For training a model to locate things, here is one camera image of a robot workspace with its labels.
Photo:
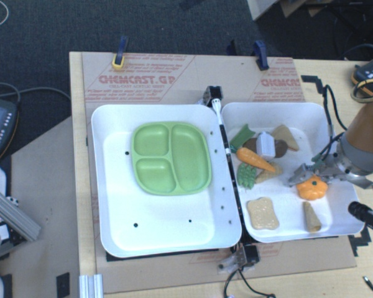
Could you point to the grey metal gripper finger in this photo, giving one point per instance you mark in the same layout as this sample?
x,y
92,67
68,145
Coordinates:
x,y
300,174
324,177

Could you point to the beige bread slice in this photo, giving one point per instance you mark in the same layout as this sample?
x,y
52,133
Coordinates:
x,y
262,214

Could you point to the thin black and white rod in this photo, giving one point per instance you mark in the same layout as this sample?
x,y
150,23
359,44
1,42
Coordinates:
x,y
224,135

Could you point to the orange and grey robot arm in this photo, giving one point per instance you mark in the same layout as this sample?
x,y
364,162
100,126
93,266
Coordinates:
x,y
362,135

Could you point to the orange carrot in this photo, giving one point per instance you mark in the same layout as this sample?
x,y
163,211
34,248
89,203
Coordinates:
x,y
253,159

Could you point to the tan waffle cone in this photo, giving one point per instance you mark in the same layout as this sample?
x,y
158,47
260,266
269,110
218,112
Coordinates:
x,y
311,217

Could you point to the brown cardboard board red print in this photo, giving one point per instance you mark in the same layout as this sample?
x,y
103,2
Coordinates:
x,y
180,73

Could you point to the brown sausage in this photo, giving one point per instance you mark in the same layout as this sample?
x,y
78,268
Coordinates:
x,y
281,149

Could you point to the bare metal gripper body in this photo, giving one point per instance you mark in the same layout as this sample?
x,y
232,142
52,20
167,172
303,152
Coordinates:
x,y
340,170

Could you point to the orange pumpkin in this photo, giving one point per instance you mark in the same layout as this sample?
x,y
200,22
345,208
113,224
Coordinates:
x,y
312,191

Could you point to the tan triangular sandwich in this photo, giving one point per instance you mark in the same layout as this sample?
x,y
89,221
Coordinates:
x,y
286,135

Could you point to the pale yellow corn cob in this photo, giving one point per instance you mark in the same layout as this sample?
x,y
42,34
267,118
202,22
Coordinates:
x,y
267,175

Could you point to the black cylinder on white bracket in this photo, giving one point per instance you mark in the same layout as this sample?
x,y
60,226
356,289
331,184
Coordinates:
x,y
362,212

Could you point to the white plastic tray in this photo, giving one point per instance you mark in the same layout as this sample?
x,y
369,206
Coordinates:
x,y
161,216
286,194

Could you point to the green divided plate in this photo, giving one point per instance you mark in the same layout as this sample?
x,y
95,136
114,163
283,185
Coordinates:
x,y
186,154

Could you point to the green leafy vegetable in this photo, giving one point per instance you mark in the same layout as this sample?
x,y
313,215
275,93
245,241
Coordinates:
x,y
242,135

